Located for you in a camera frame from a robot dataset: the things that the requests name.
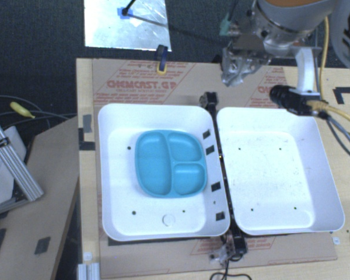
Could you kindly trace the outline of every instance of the white tray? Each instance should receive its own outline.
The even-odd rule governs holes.
[[[213,122],[207,111],[194,106],[109,104],[100,110],[98,119],[102,220],[112,239],[219,236],[228,230],[228,203]],[[143,132],[156,129],[187,132],[199,140],[208,179],[202,193],[156,198],[140,187],[135,173],[135,144]],[[210,135],[204,139],[207,131]],[[211,146],[214,152],[206,155]]]
[[[250,235],[336,231],[344,212],[315,119],[223,108],[217,117],[234,215]]]

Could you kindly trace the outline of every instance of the blue plate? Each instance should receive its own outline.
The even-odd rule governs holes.
[[[135,148],[136,175],[151,196],[189,197],[207,182],[205,155],[197,138],[178,131],[148,131]]]

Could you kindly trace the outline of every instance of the blue divided plate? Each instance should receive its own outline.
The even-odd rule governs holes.
[[[190,197],[207,182],[205,156],[197,138],[178,131],[148,131],[135,148],[136,175],[151,196]]]

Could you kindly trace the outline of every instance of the circular mark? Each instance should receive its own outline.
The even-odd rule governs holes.
[[[165,215],[162,218],[162,222],[166,226],[173,226],[175,223],[175,217],[173,215]]]

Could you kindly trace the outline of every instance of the yellow object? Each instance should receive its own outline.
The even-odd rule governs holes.
[[[348,121],[350,121],[350,115],[347,114],[346,112],[343,112],[340,109],[337,109],[335,107],[329,106],[326,102],[324,101],[319,101],[319,100],[309,100],[307,101],[307,105],[312,107],[314,111],[329,111],[329,112],[334,112]]]
[[[15,101],[10,103],[10,107],[16,111],[19,115],[25,116],[25,117],[30,117],[30,118],[35,118],[34,115],[31,114],[31,112],[22,107],[19,103],[16,103]]]
[[[323,54],[321,55],[321,64],[319,72],[319,92],[321,99],[324,98],[324,86],[323,86],[323,70],[327,61],[328,54],[328,45],[329,45],[329,21],[328,17],[324,19],[324,44],[323,44]]]
[[[158,65],[157,65],[157,74],[163,76],[167,72],[167,63],[165,64],[163,71],[160,71],[159,65],[160,65],[160,62],[158,62]]]

